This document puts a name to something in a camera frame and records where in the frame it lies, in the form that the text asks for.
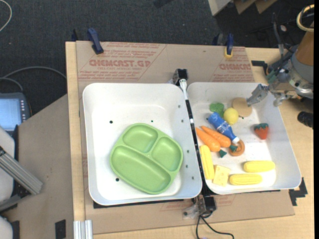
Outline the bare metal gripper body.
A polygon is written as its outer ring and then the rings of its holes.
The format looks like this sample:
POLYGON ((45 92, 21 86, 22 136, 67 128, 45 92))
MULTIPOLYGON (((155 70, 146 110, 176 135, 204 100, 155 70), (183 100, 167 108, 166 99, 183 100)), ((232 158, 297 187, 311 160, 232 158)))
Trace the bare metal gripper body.
POLYGON ((314 98, 313 77, 271 77, 268 80, 269 91, 276 100, 287 100, 296 98, 314 98))

